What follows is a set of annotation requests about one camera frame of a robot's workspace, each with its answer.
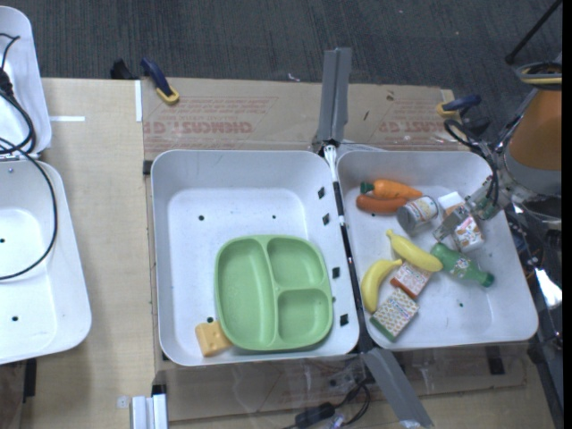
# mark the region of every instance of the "orange carrot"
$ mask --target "orange carrot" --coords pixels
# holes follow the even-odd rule
[[[390,214],[395,213],[400,206],[404,206],[406,198],[375,198],[366,194],[359,194],[356,198],[356,206],[368,213]]]
[[[423,193],[415,188],[411,188],[407,184],[391,180],[375,180],[373,184],[368,182],[361,183],[361,193],[371,192],[377,198],[397,198],[404,197],[407,199],[420,198]]]

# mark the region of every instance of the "gray carpet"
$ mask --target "gray carpet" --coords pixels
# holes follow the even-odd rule
[[[172,77],[319,82],[326,49],[353,49],[350,82],[479,94],[492,130],[529,88],[504,58],[555,0],[0,0],[26,13],[42,76],[110,78],[143,56]],[[514,66],[562,50],[562,5]]]

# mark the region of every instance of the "tin can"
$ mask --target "tin can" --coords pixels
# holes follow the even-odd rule
[[[413,233],[439,214],[437,203],[429,196],[407,202],[397,210],[397,221],[407,233]]]

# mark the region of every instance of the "banana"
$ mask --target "banana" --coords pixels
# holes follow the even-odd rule
[[[379,286],[382,284],[383,278],[388,275],[391,269],[401,264],[403,264],[401,259],[394,261],[379,259],[369,266],[359,286],[364,307],[368,312],[373,313],[377,309]]]
[[[388,229],[385,234],[390,238],[393,250],[409,263],[427,272],[439,272],[443,268],[437,257],[424,251],[411,240],[394,233],[392,229]]]

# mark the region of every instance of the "wooden table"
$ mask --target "wooden table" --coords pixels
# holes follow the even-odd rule
[[[148,396],[156,374],[136,89],[133,81],[119,80],[43,83],[48,112],[60,120],[52,121],[52,146],[42,159],[63,178],[93,324],[75,349],[38,358],[36,396],[23,405],[21,427],[128,428],[125,404],[131,396]],[[84,116],[85,121],[66,116]],[[534,365],[526,355],[518,360],[526,370],[520,386],[424,398],[436,426],[553,427]],[[176,427],[278,428],[291,425],[295,413],[227,416]],[[402,427],[385,401],[375,402],[360,424]]]

